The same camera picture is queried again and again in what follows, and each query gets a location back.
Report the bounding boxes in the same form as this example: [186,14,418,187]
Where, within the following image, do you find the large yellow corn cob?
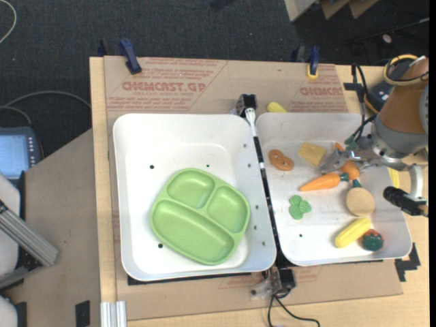
[334,217,373,249]

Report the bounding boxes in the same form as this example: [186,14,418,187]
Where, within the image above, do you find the white plastic tray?
[112,113,277,281]
[254,112,413,267]

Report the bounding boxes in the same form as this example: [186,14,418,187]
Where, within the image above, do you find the large orange carrot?
[299,172,350,193]

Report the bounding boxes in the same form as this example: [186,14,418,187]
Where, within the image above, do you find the black cylinder on white bracket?
[382,163,429,219]

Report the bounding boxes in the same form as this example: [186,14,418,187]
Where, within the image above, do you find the brown cardboard board, red print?
[103,55,405,322]

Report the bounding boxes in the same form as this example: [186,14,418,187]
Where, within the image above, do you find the tan round biscuit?
[345,187,377,217]

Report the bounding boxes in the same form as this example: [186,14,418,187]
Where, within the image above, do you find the green ridged pickle slices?
[288,194,313,221]

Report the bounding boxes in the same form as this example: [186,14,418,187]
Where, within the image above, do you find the red and green toy tomato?
[361,229,386,252]

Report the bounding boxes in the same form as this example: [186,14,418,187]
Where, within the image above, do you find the brown pretzel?
[268,149,295,172]

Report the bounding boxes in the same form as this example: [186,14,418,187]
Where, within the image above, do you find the small yellow corn cob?
[266,101,288,114]
[388,167,401,189]

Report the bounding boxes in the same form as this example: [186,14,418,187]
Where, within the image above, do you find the small orange carrot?
[342,161,363,188]

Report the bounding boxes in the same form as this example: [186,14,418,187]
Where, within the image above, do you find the yellow cheese slice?
[298,141,327,168]

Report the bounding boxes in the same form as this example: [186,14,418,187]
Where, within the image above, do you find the thin black and white rod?
[245,108,282,269]

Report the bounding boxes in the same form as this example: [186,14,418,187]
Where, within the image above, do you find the green divided plate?
[149,167,251,266]

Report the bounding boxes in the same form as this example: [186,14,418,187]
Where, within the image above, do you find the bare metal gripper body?
[344,136,410,170]

